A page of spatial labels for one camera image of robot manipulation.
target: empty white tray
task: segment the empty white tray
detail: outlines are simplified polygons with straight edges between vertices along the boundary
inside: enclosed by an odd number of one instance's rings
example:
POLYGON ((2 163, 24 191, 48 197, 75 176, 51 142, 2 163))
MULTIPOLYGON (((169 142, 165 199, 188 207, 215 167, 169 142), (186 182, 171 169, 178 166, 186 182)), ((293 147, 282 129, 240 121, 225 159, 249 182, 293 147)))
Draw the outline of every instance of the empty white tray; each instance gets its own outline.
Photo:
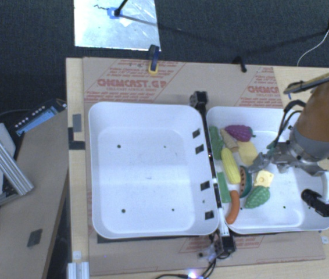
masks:
MULTIPOLYGON (((255 138, 251 141, 258 152, 266 153, 266 146, 277 136, 283 116, 282 109, 215 107, 207 114, 209 126, 223 128, 229 125, 242 124, 253 129, 255 138)), ((298 115, 290 120, 294 125, 298 115)), ((280 141, 288 140, 289 131, 282 133, 280 141)), ((234 153, 237 164, 244 165, 238 153, 234 153)), ((221 160, 215 160, 217 172, 224 171, 221 160)), ((239 234, 279 233, 285 231, 325 230, 329 228, 329 217, 322 217, 308 207, 301 199, 304 189, 311 189, 329 198, 329 172, 322 177, 312 177, 301 169, 290 168, 280 174, 274 164, 266 170, 274 174, 270 186, 270 199, 264 205, 254 209, 244 209, 247 198, 241 199, 241 210, 234 224, 229 227, 239 234)), ((239 191, 239 185, 228 183, 229 190, 239 191)), ((223 205, 225 214, 230 204, 223 205)))
POLYGON ((101 102, 89 112, 92 221, 105 238, 207 235, 219 218, 200 114, 101 102))

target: cardboard sheet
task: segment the cardboard sheet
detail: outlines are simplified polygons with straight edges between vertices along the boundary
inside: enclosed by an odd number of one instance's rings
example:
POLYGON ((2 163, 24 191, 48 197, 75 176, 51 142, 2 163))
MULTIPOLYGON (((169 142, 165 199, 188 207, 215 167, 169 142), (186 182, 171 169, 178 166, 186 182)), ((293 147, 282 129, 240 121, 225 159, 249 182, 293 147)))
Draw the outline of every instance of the cardboard sheet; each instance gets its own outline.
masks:
MULTIPOLYGON (((90 275, 196 269, 208 265, 199 253, 209 237, 106 240, 98 237, 91 221, 91 172, 88 111, 99 101, 188 104, 194 91, 207 91, 213 106, 282 108, 272 67, 159 62, 150 75, 147 60, 85 58, 84 114, 88 196, 90 275)), ((324 259, 318 232, 236 237, 237 251, 218 266, 324 259)))

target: toy sausage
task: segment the toy sausage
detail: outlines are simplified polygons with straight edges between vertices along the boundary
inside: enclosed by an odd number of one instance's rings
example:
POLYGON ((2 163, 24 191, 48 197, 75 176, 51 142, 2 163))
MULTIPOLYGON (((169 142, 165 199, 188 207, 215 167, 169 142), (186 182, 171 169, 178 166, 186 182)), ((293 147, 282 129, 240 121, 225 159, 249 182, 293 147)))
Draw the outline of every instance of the toy sausage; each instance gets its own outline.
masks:
POLYGON ((235 219, 237 219, 238 213, 239 213, 239 194, 237 190, 231 190, 230 191, 230 197, 232 199, 231 202, 231 210, 229 215, 225 218, 226 222, 228 224, 233 224, 235 222, 235 219))

